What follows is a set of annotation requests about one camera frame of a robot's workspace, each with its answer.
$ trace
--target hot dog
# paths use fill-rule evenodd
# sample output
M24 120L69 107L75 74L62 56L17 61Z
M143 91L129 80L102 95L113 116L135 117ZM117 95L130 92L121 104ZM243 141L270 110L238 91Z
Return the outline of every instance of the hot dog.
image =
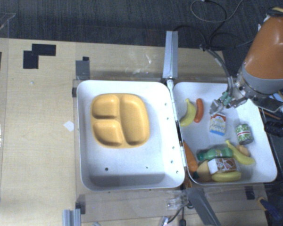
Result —
M197 112L196 112L196 116L194 118L194 121L196 123L199 123L203 117L203 102L202 99L198 98L196 100L196 106L197 106Z

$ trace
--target toy banana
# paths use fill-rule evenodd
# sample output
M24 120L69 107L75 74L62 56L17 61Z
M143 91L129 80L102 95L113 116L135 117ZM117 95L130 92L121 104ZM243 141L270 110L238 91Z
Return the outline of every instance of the toy banana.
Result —
M236 159L239 163L244 165L251 165L255 163L255 160L252 157L243 155L241 152L238 151L236 147L234 147L229 140L225 141L227 143L227 146L233 151L233 157Z
M212 175L212 179L216 182L233 182L241 179L241 172L219 172Z
M196 107L189 101L189 99L186 99L185 101L187 102L187 111L184 117L179 121L180 126L190 125L196 116Z

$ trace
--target wooden table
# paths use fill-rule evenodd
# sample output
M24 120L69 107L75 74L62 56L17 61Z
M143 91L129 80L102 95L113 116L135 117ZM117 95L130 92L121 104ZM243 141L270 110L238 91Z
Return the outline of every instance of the wooden table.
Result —
M39 56L39 69L23 69L23 51L31 50L33 43L55 44L56 56ZM164 48L15 39L0 39L0 44L4 45L0 78L7 78L7 86L0 79L0 90L7 89L0 226L62 225L62 211L73 210L76 201L74 132L64 126L74 122L75 61L89 57L92 78L109 74L113 79L159 75ZM206 53L179 49L179 77L224 80L224 72ZM258 188L255 193L262 196L265 192ZM216 215L222 225L267 225L264 212L254 200L246 200L243 195L237 200L218 200L218 193L209 195L213 209L220 208ZM195 210L186 210L185 218L187 225L202 225ZM156 226L159 219L100 224Z

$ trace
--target white tray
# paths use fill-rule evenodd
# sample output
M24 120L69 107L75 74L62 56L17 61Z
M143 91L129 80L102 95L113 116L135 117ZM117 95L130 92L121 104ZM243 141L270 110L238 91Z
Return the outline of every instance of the white tray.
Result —
M181 127L183 139L191 148L196 157L198 150L209 149L215 145L225 144L227 139L233 145L238 144L234 126L239 123L247 123L250 126L254 141L245 145L255 164L245 166L240 164L242 178L231 183L199 183L202 185L233 185L254 184L272 182L277 176L277 167L264 131L264 125L258 108L251 101L236 109L224 109L221 113L226 115L226 133L220 136L209 132L209 108L213 99L218 99L226 90L226 84L181 82L174 87L175 104L178 117L181 118L186 112L186 98L195 104L196 99L201 98L204 104L204 115L200 123L192 123L187 127Z
M146 105L150 138L135 148L106 148L92 135L90 105L101 94L138 95ZM184 180L169 90L158 82L84 81L77 88L81 177L93 191L174 188Z

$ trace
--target small carton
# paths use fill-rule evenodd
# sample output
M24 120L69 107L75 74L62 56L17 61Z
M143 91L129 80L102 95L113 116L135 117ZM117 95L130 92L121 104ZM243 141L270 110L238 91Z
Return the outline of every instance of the small carton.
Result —
M210 174L216 172L229 172L239 170L238 164L234 158L215 158L208 162Z
M216 114L211 116L209 131L223 136L225 134L225 121L226 121L225 115Z

